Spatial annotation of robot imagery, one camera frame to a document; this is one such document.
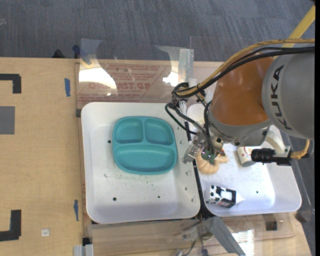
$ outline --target teal bowl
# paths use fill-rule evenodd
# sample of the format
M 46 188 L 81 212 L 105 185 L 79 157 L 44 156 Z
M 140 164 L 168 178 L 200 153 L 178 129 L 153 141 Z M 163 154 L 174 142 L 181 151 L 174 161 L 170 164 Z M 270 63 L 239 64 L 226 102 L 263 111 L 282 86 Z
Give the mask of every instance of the teal bowl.
M 172 170 L 177 163 L 177 146 L 171 126 L 149 116 L 119 119 L 112 132 L 116 165 L 138 175 L 158 175 Z

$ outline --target white tray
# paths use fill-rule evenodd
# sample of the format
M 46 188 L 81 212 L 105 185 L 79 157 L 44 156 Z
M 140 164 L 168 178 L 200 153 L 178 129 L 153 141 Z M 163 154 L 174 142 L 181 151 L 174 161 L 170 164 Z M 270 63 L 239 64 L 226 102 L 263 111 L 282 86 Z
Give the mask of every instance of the white tray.
M 275 127 L 273 131 L 280 135 Z M 267 142 L 261 147 L 271 148 Z M 245 216 L 295 212 L 300 208 L 301 194 L 291 166 L 255 163 L 243 167 L 235 146 L 225 144 L 223 149 L 229 162 L 220 164 L 215 174 L 199 174 L 204 198 L 208 196 L 210 186 L 217 185 L 236 190 L 245 200 L 231 208 L 206 203 L 212 214 L 220 217 Z
M 172 127 L 177 163 L 171 171 L 138 175 L 118 168 L 113 158 L 112 132 L 117 120 L 128 116 L 160 118 Z M 166 113 L 165 104 L 92 102 L 83 107 L 81 123 L 86 209 L 93 221 L 111 224 L 189 219 L 199 212 L 193 164 L 181 161 L 188 148 L 186 132 Z

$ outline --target gray carpet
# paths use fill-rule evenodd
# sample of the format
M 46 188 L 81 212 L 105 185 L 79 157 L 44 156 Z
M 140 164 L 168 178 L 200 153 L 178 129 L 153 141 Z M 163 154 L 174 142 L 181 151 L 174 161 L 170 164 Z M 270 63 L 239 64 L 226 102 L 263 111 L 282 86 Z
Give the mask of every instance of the gray carpet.
M 194 49 L 195 61 L 224 61 L 244 47 L 287 38 L 310 0 L 0 0 L 0 57 L 73 58 L 82 39 L 104 40 L 107 59 L 163 60 L 154 46 Z M 315 37 L 315 23 L 303 35 Z M 303 141 L 291 138 L 294 150 Z M 315 209 L 314 157 L 294 164 L 301 211 Z M 304 223 L 315 255 L 315 214 Z

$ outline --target cow print carton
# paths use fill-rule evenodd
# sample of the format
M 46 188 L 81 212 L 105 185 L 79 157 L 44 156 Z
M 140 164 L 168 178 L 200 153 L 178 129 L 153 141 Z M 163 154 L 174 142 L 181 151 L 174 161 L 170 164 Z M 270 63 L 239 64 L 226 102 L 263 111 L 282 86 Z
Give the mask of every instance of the cow print carton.
M 244 198 L 237 191 L 216 185 L 211 185 L 206 203 L 231 208 L 242 202 Z

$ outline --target wooden table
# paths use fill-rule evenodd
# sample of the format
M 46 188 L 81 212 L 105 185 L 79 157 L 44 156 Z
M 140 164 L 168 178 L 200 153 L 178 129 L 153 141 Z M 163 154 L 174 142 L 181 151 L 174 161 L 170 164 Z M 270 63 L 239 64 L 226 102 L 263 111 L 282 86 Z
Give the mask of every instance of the wooden table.
M 21 93 L 13 93 L 12 81 L 0 80 L 0 106 L 14 107 L 15 116 L 14 134 L 0 134 L 0 232 L 10 230 L 11 211 L 21 210 L 21 236 L 0 241 L 0 255 L 71 256 L 73 246 L 82 244 L 84 205 L 75 86 L 78 63 L 78 59 L 0 58 L 0 74 L 21 76 Z M 202 79 L 218 65 L 194 63 L 203 70 Z M 300 223 L 292 213 L 287 216 L 291 235 L 273 239 L 277 237 L 274 234 L 251 241 L 255 255 L 310 255 Z M 231 230 L 243 222 L 252 222 L 252 227 L 257 224 L 250 218 L 225 220 Z M 212 255 L 226 252 L 215 243 L 208 245 L 208 250 Z

